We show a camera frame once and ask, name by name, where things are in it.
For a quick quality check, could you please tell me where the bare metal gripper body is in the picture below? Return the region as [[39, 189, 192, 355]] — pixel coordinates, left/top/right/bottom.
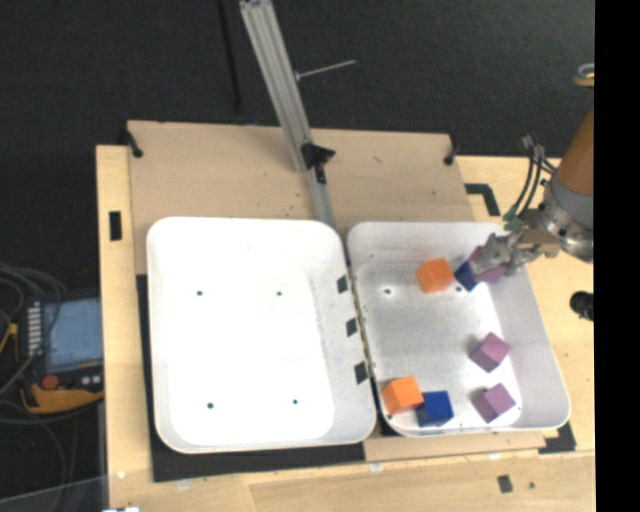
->
[[509, 205, 595, 264]]

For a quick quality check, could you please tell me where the purple cube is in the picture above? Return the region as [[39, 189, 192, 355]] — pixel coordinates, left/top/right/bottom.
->
[[471, 382, 517, 425], [468, 331, 512, 374], [468, 245, 509, 284]]

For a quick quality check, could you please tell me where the blue cube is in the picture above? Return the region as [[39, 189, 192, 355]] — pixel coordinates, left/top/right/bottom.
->
[[415, 390, 455, 429], [453, 260, 481, 293]]

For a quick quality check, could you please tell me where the orange cube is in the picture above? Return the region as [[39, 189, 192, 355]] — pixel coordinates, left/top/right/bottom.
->
[[381, 375, 426, 417], [415, 257, 456, 295]]

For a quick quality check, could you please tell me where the white plastic tray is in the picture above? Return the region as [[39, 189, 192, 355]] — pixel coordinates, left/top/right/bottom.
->
[[145, 215, 378, 455], [345, 220, 572, 439]]

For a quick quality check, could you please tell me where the brown cardboard board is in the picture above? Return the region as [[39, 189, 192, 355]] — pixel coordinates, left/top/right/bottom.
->
[[125, 119, 549, 464]]

